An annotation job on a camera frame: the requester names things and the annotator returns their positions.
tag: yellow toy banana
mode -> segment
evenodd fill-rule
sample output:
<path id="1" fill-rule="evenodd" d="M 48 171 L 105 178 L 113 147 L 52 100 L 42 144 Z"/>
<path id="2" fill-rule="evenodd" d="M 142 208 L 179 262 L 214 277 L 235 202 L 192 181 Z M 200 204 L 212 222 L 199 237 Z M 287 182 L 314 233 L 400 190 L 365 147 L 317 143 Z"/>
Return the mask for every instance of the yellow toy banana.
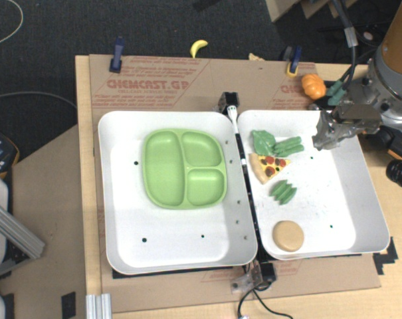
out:
<path id="1" fill-rule="evenodd" d="M 205 47 L 205 46 L 207 46 L 207 45 L 208 45 L 208 42 L 205 41 L 205 40 L 198 40 L 198 41 L 195 41 L 195 42 L 192 44 L 192 47 L 190 48 L 190 54 L 191 54 L 192 58 L 195 58 L 195 57 L 196 57 L 196 54 L 197 54 L 197 52 L 198 52 L 199 49 L 202 49 L 203 47 Z"/>

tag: blue clamp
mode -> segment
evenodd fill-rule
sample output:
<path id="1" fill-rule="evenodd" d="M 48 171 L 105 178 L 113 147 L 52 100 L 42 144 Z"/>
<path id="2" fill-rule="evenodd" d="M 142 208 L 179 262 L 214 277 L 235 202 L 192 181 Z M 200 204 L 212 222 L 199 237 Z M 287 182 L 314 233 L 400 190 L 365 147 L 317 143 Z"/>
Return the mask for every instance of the blue clamp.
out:
<path id="1" fill-rule="evenodd" d="M 124 50 L 124 38 L 117 37 L 115 40 L 115 47 L 114 47 L 114 58 L 110 60 L 109 71 L 114 73 L 121 72 L 121 56 L 122 51 Z"/>
<path id="2" fill-rule="evenodd" d="M 298 63 L 301 58 L 301 46 L 297 46 L 294 50 L 294 55 L 292 56 L 292 60 L 288 63 L 288 67 L 286 69 L 286 74 L 290 77 L 295 77 L 298 73 Z"/>

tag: toy vegetable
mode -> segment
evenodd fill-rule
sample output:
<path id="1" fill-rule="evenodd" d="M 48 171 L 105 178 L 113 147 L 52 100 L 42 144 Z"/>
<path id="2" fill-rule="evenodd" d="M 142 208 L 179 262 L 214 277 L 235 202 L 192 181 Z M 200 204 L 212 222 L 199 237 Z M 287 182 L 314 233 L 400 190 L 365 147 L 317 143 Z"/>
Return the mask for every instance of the toy vegetable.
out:
<path id="1" fill-rule="evenodd" d="M 306 74 L 301 79 L 304 93 L 311 99 L 316 100 L 326 95 L 325 82 L 314 73 Z"/>

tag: brown round cookie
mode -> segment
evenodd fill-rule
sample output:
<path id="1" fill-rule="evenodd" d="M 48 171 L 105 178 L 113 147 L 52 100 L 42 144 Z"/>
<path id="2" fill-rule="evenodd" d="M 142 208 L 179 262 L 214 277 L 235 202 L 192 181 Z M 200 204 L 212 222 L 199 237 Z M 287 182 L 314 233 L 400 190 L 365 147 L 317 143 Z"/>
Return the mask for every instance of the brown round cookie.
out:
<path id="1" fill-rule="evenodd" d="M 293 221 L 279 221 L 273 228 L 273 241 L 276 246 L 287 252 L 295 252 L 304 242 L 304 232 Z"/>

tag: toy pizza slice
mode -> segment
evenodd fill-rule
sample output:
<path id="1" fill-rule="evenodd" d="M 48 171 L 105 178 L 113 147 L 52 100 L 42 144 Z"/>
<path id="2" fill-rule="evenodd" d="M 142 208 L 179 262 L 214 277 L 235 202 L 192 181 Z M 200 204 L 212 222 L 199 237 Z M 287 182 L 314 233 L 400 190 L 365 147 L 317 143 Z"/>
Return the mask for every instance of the toy pizza slice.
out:
<path id="1" fill-rule="evenodd" d="M 271 180 L 282 171 L 291 161 L 285 158 L 249 154 L 252 171 L 262 184 Z"/>

